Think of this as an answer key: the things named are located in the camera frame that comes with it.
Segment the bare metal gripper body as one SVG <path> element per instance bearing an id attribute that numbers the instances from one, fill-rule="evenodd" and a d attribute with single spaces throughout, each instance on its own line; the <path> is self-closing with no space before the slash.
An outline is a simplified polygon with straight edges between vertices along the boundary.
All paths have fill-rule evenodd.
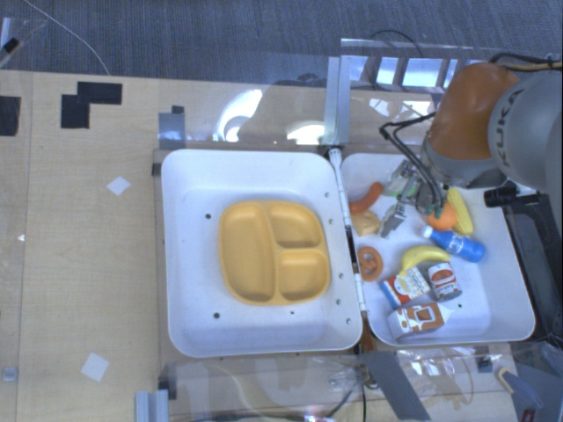
<path id="1" fill-rule="evenodd" d="M 425 177 L 415 165 L 403 159 L 385 183 L 385 195 L 413 206 L 419 213 L 441 208 L 441 189 Z"/>

